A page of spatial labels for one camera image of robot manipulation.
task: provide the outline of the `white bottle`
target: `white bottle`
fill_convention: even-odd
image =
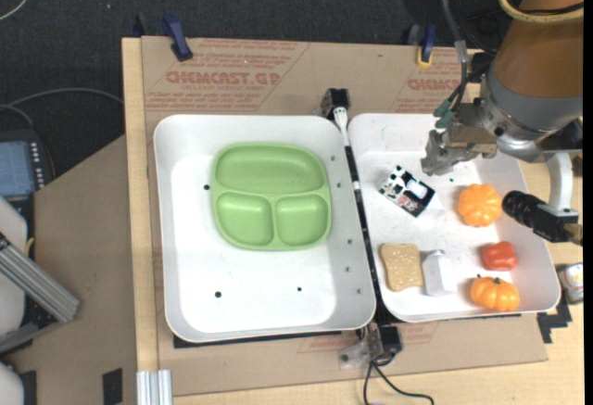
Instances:
[[[451,260],[443,250],[433,250],[423,261],[424,286],[431,297],[457,293]]]

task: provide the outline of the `toy pumpkin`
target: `toy pumpkin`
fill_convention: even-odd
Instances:
[[[502,198],[490,184],[471,184],[457,203],[463,221],[473,227],[487,227],[502,215]]]
[[[500,278],[478,275],[472,282],[472,301],[490,310],[513,311],[521,302],[519,290]]]

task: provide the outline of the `slice of bread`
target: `slice of bread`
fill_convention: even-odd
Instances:
[[[387,287],[401,291],[424,285],[420,251],[413,244],[382,244],[379,255],[385,266]]]

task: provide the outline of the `yellow cable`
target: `yellow cable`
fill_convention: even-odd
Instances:
[[[513,7],[508,0],[498,0],[500,6],[511,18],[518,19],[527,23],[556,23],[559,21],[570,21],[573,19],[580,19],[585,15],[584,8],[578,8],[570,13],[562,13],[560,15],[533,15],[529,13],[523,13],[523,11]]]

